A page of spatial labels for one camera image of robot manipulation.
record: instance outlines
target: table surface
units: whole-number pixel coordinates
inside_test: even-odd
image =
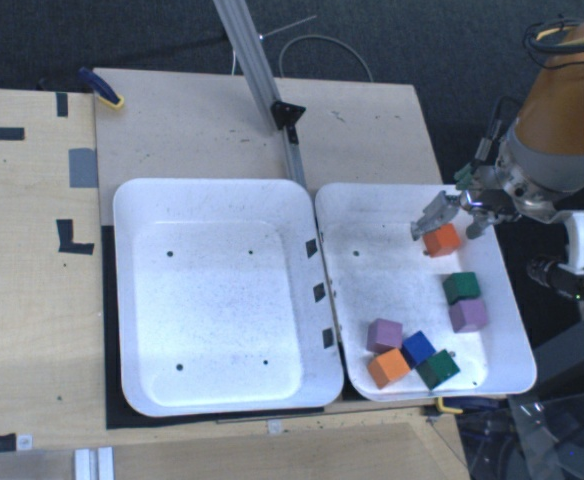
[[[163,98],[165,103],[176,88],[184,88],[185,94],[184,100],[177,101],[199,101],[200,108],[186,107],[190,110],[183,113],[196,117],[187,131],[177,128],[180,134],[167,134],[178,136],[188,155],[183,161],[168,162],[169,172],[162,171],[166,157],[161,160],[160,151],[152,150],[154,143],[148,140],[152,135],[148,137],[148,130],[140,125],[147,122],[151,128],[152,123],[177,122],[180,117],[169,103],[163,105],[163,114],[153,112],[148,121],[139,117],[118,125],[128,127],[130,145],[144,136],[148,148],[129,147],[119,156],[114,149],[108,150],[119,139],[101,138],[108,129],[118,129],[116,123],[123,114],[117,115],[92,95],[68,94],[68,115],[59,117],[54,93],[0,90],[0,127],[25,129],[24,141],[0,141],[0,435],[31,435],[40,450],[98,446],[131,450],[142,444],[149,450],[150,444],[170,446],[208,439],[221,448],[256,446],[238,445],[232,439],[268,436],[265,419],[106,429],[100,227],[108,223],[109,209],[103,206],[107,194],[130,176],[123,168],[117,170],[117,158],[127,158],[119,166],[129,165],[133,158],[148,169],[135,172],[135,177],[141,173],[277,178],[285,172],[283,156],[278,155],[283,149],[268,142],[271,136],[258,122],[260,115],[241,77],[124,70],[101,74],[117,82],[117,90],[126,97],[121,112],[127,112],[128,118],[144,113],[135,105],[140,101],[135,87],[140,85],[155,91],[155,101]],[[147,84],[150,79],[174,83],[163,92],[165,84]],[[287,101],[308,108],[297,128],[311,194],[331,181],[440,183],[412,86],[291,79],[277,80],[277,84]],[[212,99],[206,103],[206,97]],[[212,114],[211,106],[220,103],[219,97],[229,97],[231,104],[223,107],[225,112]],[[209,121],[206,115],[215,117]],[[71,187],[69,150],[94,150],[97,142],[99,148],[103,146],[98,153],[99,189]],[[229,171],[214,167],[218,162],[229,166]],[[59,252],[57,219],[72,219],[74,240],[94,243],[93,254]],[[432,471],[443,471],[445,478],[467,478],[459,459],[463,454],[454,419],[443,417],[437,430],[425,421],[418,405],[419,401],[338,400],[318,416],[286,418],[282,428],[286,436],[310,435],[308,442],[324,442],[328,433],[318,429],[338,433],[338,429],[390,424],[396,430],[396,425],[403,425],[417,439],[423,460],[432,461]],[[382,436],[376,439],[386,443],[387,436]]]

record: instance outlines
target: white tray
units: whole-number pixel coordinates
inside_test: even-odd
[[[113,208],[122,383],[138,412],[318,407],[339,395],[343,369],[301,186],[136,179]]]
[[[315,207],[323,252],[354,387],[375,401],[435,396],[502,395],[527,391],[536,365],[493,228],[465,237],[471,218],[459,212],[453,224],[462,239],[449,256],[423,254],[410,222],[446,185],[335,183],[317,193]],[[489,323],[479,332],[456,334],[448,316],[443,280],[453,272],[477,275]],[[454,354],[460,373],[429,391],[418,373],[382,389],[367,365],[367,329],[376,318],[403,324],[404,338],[423,331],[438,351]]]

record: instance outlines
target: wooden table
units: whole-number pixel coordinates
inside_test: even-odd
[[[130,73],[118,75],[120,82]],[[193,92],[186,98],[200,98],[201,87],[224,87],[226,96],[239,96],[231,114],[254,112],[260,117],[240,77],[169,77],[188,82]],[[329,181],[440,183],[413,87],[287,79],[277,83],[288,101],[308,107],[298,130],[311,193]],[[116,87],[126,96],[124,109],[133,112],[134,94],[128,100],[123,85]],[[360,469],[348,473],[342,469],[347,464],[374,472],[404,470],[406,478],[468,478],[454,419],[444,415],[435,426],[428,423],[419,407],[428,401],[337,400],[320,415],[282,419],[276,432],[267,419],[107,430],[100,245],[107,208],[99,211],[99,190],[111,190],[123,174],[112,169],[114,174],[101,183],[103,167],[116,158],[104,146],[103,156],[99,152],[100,189],[71,187],[69,151],[94,150],[97,130],[112,126],[119,116],[90,94],[67,97],[68,115],[63,117],[55,93],[0,90],[0,127],[25,131],[22,141],[0,140],[0,435],[30,435],[35,450],[50,453],[113,446],[117,472],[126,471],[122,478],[147,478],[156,468],[166,472],[161,478],[178,476],[183,461],[219,476],[231,464],[243,465],[251,475],[245,478],[266,478],[269,468],[297,471],[290,478],[308,477],[307,471],[306,476],[299,473],[303,468],[322,471],[321,478],[360,478],[348,476]],[[197,126],[217,130],[217,138],[207,144],[227,142],[240,150],[248,141],[261,141],[265,133],[251,117],[242,119],[232,132],[218,121],[213,128],[207,122]],[[263,149],[272,149],[267,154],[275,156],[276,147]],[[205,151],[209,155],[213,150]],[[110,158],[101,164],[106,154]],[[146,151],[132,154],[151,158]],[[190,176],[200,177],[205,171],[197,169],[207,164],[192,155],[188,159]],[[150,170],[158,165],[146,164]],[[280,163],[265,167],[270,171],[263,177],[279,177],[283,168]],[[222,177],[222,172],[213,176]],[[247,175],[230,172],[228,177]],[[72,219],[76,242],[95,244],[91,255],[59,252],[58,219]],[[264,449],[276,453],[268,458]],[[206,458],[206,450],[216,458]],[[166,462],[167,456],[174,460]],[[295,469],[295,464],[305,466]]]

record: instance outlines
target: green cube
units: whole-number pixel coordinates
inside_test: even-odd
[[[416,371],[419,372],[428,389],[432,391],[461,370],[448,351],[441,350],[418,365]]]
[[[474,272],[455,272],[443,281],[443,290],[448,304],[452,306],[459,300],[478,299],[481,296],[479,282]]]

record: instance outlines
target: black clamp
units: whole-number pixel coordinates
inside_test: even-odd
[[[283,128],[288,132],[288,140],[291,144],[299,143],[299,136],[296,133],[296,123],[305,112],[305,107],[293,105],[292,103],[285,103],[283,101],[275,101],[270,107],[272,117],[279,130]]]

